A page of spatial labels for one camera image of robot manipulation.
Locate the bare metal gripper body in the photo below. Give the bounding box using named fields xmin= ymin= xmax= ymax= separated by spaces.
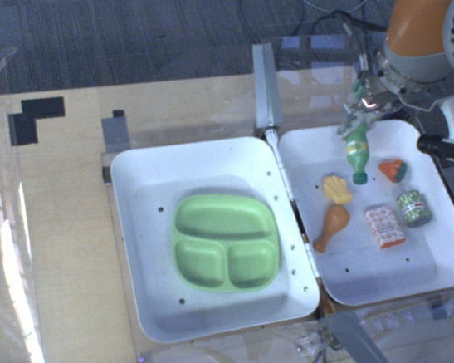
xmin=344 ymin=65 xmax=411 ymax=123

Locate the orange and white carton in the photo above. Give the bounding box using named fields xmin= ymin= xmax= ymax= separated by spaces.
xmin=363 ymin=201 xmax=408 ymax=252

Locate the green divided plate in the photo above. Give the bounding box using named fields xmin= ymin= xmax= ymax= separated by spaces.
xmin=164 ymin=184 xmax=287 ymax=303

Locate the orange carrot with green top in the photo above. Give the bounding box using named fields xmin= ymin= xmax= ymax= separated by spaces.
xmin=377 ymin=156 xmax=411 ymax=187

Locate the green plastic bottle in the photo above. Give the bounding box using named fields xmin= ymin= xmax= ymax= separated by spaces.
xmin=342 ymin=122 xmax=376 ymax=187

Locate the brown chicken drumstick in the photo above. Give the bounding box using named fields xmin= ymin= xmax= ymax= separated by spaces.
xmin=307 ymin=201 xmax=356 ymax=256

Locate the yellow shell-shaped biscuit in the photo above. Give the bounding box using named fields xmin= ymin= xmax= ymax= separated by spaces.
xmin=320 ymin=172 xmax=355 ymax=208

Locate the white plastic tray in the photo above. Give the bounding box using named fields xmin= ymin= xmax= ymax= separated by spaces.
xmin=276 ymin=107 xmax=454 ymax=315
xmin=107 ymin=125 xmax=325 ymax=350

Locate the green and white can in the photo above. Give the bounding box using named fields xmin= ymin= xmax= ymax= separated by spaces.
xmin=393 ymin=187 xmax=434 ymax=231

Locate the black cylinder on white bracket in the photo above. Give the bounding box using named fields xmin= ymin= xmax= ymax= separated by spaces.
xmin=410 ymin=96 xmax=454 ymax=164

